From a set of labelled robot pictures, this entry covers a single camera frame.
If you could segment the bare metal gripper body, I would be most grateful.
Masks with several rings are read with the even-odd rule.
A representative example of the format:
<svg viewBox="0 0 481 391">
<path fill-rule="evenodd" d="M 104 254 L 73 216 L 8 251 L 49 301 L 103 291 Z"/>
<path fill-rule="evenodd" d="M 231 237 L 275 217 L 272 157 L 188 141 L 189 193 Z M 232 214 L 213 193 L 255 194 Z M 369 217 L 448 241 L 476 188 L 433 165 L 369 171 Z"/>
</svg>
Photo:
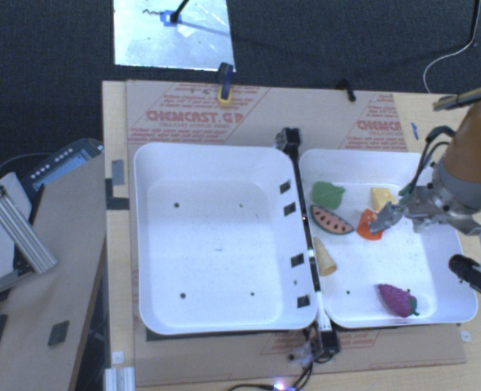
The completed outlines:
<svg viewBox="0 0 481 391">
<path fill-rule="evenodd" d="M 474 219 L 478 210 L 464 205 L 449 190 L 436 184 L 406 186 L 400 191 L 400 205 L 417 233 L 437 225 L 451 226 L 464 235 L 481 232 L 481 224 Z"/>
</svg>

